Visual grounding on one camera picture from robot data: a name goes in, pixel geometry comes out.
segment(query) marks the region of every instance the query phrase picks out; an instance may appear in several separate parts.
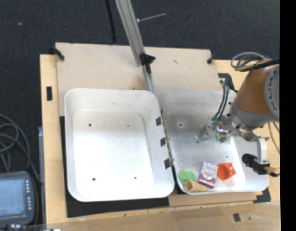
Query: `black mat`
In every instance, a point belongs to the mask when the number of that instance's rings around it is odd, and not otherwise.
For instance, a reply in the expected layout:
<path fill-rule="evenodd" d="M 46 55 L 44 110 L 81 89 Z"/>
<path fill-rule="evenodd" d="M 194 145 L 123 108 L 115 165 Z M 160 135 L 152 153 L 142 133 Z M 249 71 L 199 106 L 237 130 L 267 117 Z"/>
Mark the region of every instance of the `black mat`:
<path fill-rule="evenodd" d="M 154 199 L 138 199 L 138 200 L 123 200 L 123 201 L 102 201 L 102 202 L 80 202 L 74 199 L 67 187 L 66 176 L 66 154 L 65 154 L 65 117 L 60 117 L 61 142 L 64 163 L 64 178 L 65 178 L 65 194 L 68 217 L 78 217 L 91 214 L 99 214 L 105 212 L 128 211 L 149 209 L 157 207 L 168 207 L 168 198 Z"/>

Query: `orange object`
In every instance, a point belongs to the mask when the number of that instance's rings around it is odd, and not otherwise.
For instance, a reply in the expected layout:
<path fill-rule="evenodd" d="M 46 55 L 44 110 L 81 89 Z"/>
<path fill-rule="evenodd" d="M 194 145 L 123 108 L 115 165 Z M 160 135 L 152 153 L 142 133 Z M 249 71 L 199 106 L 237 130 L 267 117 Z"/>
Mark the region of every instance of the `orange object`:
<path fill-rule="evenodd" d="M 221 180 L 228 179 L 229 177 L 235 175 L 236 172 L 232 166 L 232 163 L 223 163 L 218 165 L 217 176 Z"/>
<path fill-rule="evenodd" d="M 235 104 L 239 109 L 256 114 L 271 112 L 266 102 L 264 88 L 266 80 L 274 68 L 275 65 L 249 71 L 236 95 Z"/>

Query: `small box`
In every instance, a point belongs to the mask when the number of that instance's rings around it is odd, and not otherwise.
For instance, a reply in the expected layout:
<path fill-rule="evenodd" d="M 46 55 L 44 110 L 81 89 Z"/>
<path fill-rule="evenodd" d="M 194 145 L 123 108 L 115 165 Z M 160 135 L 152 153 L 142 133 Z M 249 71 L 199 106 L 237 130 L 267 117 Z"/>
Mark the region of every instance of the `small box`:
<path fill-rule="evenodd" d="M 203 161 L 198 183 L 203 184 L 209 188 L 214 188 L 217 168 L 217 165 Z"/>

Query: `white tray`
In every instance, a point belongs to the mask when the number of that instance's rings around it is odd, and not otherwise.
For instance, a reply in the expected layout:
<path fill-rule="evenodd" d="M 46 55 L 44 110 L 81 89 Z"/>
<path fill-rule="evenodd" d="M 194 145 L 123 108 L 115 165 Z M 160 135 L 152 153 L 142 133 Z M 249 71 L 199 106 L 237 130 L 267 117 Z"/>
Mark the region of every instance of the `white tray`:
<path fill-rule="evenodd" d="M 171 194 L 160 106 L 144 90 L 70 90 L 65 96 L 67 181 L 83 202 Z"/>
<path fill-rule="evenodd" d="M 234 93 L 229 93 L 233 101 Z M 189 193 L 191 195 L 257 192 L 268 185 L 268 175 L 259 175 L 242 162 L 245 153 L 257 156 L 257 144 L 247 142 L 241 137 L 232 137 L 230 141 L 221 143 L 215 136 L 196 142 L 195 136 L 205 124 L 211 124 L 211 118 L 219 108 L 222 99 L 221 91 L 170 91 L 160 100 L 163 117 L 169 138 L 173 164 L 179 187 L 185 191 L 178 178 L 180 170 L 190 170 L 199 178 L 203 161 L 213 164 L 232 162 L 236 174 L 225 181 L 217 177 L 215 187 L 207 192 Z"/>

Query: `wooden table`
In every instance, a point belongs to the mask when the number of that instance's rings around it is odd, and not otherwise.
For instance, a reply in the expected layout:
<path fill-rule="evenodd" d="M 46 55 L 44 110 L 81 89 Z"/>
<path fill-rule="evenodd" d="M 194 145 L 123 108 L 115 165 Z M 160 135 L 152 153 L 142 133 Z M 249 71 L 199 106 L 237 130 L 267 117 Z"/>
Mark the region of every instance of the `wooden table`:
<path fill-rule="evenodd" d="M 206 195 L 205 197 L 172 194 L 169 197 L 170 207 L 166 208 L 68 218 L 59 124 L 57 61 L 54 55 L 40 56 L 48 228 L 93 230 L 93 227 L 98 227 L 102 230 L 116 230 L 119 226 L 119 230 L 172 231 L 197 230 L 199 227 L 203 230 L 215 230 L 220 225 L 223 227 L 221 230 L 280 230 L 280 177 L 269 177 L 272 201 L 266 203 L 253 203 L 253 200 L 256 200 L 262 192 Z M 218 73 L 229 73 L 236 89 L 239 89 L 246 73 L 234 72 L 228 60 L 214 60 L 213 64 Z M 52 88 L 50 102 L 47 100 L 47 87 Z M 279 143 L 278 132 L 274 128 L 272 132 Z M 256 134 L 270 136 L 268 126 L 258 129 Z M 267 148 L 271 166 L 278 167 L 279 153 L 272 140 L 267 141 Z"/>

